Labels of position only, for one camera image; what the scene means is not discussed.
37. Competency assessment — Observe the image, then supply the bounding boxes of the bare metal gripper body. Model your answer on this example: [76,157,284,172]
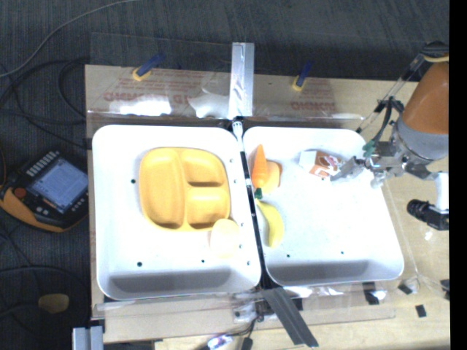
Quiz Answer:
[360,140,436,181]

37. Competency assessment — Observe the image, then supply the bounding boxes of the orange and white carton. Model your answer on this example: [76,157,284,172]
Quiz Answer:
[298,149,344,179]

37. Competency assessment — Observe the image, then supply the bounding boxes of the white plastic tray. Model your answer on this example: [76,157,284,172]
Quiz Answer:
[242,125,406,288]
[91,123,263,302]

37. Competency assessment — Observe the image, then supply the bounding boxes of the orange carrot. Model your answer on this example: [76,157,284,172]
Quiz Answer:
[250,144,269,199]

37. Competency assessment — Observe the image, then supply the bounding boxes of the yellow banana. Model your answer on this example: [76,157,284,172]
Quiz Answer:
[255,198,285,249]

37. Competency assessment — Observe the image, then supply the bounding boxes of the brown cardboard board, red print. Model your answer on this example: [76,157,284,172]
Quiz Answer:
[84,63,450,343]

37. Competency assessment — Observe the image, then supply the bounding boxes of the pale yellow rounded piece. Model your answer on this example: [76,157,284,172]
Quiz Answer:
[209,217,241,259]

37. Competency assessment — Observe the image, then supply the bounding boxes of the yellow divided plate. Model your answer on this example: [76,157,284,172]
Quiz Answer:
[138,147,232,232]

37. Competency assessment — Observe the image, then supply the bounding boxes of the black cylinder on white bracket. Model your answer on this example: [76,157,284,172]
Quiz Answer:
[406,171,450,232]

